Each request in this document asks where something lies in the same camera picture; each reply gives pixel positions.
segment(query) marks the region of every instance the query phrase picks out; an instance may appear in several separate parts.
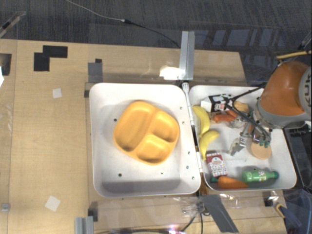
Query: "orange divided plate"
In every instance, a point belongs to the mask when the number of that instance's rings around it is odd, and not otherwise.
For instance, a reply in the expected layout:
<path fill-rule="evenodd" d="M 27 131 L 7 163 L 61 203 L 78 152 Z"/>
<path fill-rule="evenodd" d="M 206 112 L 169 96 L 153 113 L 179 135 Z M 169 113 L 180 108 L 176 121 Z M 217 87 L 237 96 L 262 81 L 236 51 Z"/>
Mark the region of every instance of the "orange divided plate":
<path fill-rule="evenodd" d="M 135 101 L 118 120 L 113 138 L 125 154 L 158 165 L 169 157 L 179 135 L 179 124 L 171 115 L 144 101 Z"/>

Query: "dark floor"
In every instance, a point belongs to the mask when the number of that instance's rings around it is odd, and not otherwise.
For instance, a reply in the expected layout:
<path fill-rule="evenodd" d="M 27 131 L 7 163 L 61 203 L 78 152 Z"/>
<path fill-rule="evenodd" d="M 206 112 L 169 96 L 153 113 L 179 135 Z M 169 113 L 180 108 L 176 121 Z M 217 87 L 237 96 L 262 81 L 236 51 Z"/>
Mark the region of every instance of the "dark floor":
<path fill-rule="evenodd" d="M 196 49 L 239 51 L 249 80 L 266 79 L 275 54 L 296 50 L 311 31 L 312 0 L 70 1 L 160 31 L 178 44 L 182 30 L 194 30 Z M 159 34 L 65 0 L 0 0 L 0 23 L 15 11 L 26 16 L 6 38 L 176 47 Z"/>

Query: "yellow cable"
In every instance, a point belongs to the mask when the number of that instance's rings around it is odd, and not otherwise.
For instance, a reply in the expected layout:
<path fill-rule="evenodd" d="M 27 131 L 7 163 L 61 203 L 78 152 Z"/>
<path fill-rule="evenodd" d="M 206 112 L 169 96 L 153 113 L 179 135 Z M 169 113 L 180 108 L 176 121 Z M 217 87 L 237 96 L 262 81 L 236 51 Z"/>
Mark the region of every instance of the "yellow cable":
<path fill-rule="evenodd" d="M 297 57 L 297 56 L 303 56 L 303 55 L 311 55 L 311 50 L 310 51 L 301 51 L 301 52 L 294 52 L 294 53 L 289 53 L 281 56 L 276 56 L 277 59 L 287 59 L 291 57 Z"/>

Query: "white square paper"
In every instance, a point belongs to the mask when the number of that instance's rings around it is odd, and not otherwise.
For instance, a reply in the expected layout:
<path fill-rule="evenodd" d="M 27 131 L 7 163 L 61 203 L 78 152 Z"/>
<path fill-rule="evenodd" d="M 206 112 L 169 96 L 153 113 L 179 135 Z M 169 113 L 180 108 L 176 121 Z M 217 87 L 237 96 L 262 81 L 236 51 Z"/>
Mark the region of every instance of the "white square paper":
<path fill-rule="evenodd" d="M 56 212 L 60 204 L 60 200 L 52 195 L 49 197 L 48 201 L 45 204 L 45 207 L 50 209 L 51 211 Z"/>
<path fill-rule="evenodd" d="M 53 98 L 56 99 L 60 97 L 62 97 L 62 90 L 60 88 L 53 89 Z"/>

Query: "banana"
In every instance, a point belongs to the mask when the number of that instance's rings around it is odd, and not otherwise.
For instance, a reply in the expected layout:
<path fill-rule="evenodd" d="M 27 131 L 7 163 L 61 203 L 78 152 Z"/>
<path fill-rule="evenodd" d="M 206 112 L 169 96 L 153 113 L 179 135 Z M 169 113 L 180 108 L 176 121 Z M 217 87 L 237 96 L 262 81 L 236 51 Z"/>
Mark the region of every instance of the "banana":
<path fill-rule="evenodd" d="M 193 106 L 193 111 L 200 119 L 200 133 L 198 137 L 201 138 L 210 128 L 210 119 L 206 110 L 200 106 Z"/>
<path fill-rule="evenodd" d="M 206 132 L 202 138 L 200 138 L 199 140 L 199 151 L 201 153 L 201 157 L 202 159 L 205 159 L 205 155 L 206 155 L 206 151 L 207 151 L 207 147 L 209 145 L 209 143 L 213 140 L 215 140 L 216 138 L 219 137 L 219 133 L 215 130 L 211 130 L 209 132 Z"/>

